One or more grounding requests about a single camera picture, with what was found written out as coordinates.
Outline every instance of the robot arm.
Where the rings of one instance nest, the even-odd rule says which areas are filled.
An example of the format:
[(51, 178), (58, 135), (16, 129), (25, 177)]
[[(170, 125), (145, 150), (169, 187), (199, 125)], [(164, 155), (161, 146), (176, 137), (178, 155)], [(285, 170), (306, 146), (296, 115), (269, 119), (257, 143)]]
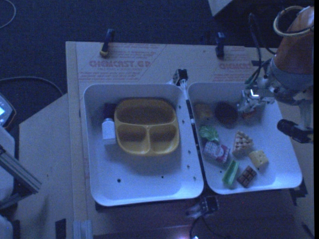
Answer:
[[(287, 32), (281, 32), (278, 22), (282, 15), (299, 10), (296, 19)], [(274, 21), (275, 32), (283, 40), (274, 55), (258, 68), (250, 79), (247, 88), (242, 91), (238, 111), (249, 114), (261, 104), (272, 104), (275, 100), (299, 106), (301, 123), (288, 120), (279, 121), (277, 128), (294, 140), (313, 142), (313, 129), (310, 128), (311, 100), (296, 100), (295, 96), (314, 85), (314, 7), (292, 6), (281, 11)], [(263, 77), (258, 77), (261, 69)]]

